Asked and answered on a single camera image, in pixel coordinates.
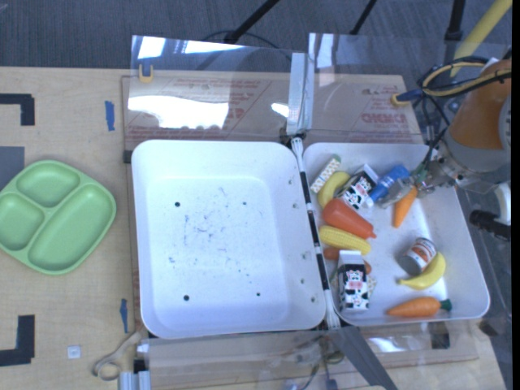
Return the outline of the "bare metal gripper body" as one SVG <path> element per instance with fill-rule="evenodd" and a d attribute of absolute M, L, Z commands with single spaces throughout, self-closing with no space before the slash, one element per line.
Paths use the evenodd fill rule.
<path fill-rule="evenodd" d="M 419 197 L 434 193 L 437 187 L 450 187 L 457 183 L 457 168 L 447 158 L 422 161 L 413 171 L 414 185 Z"/>

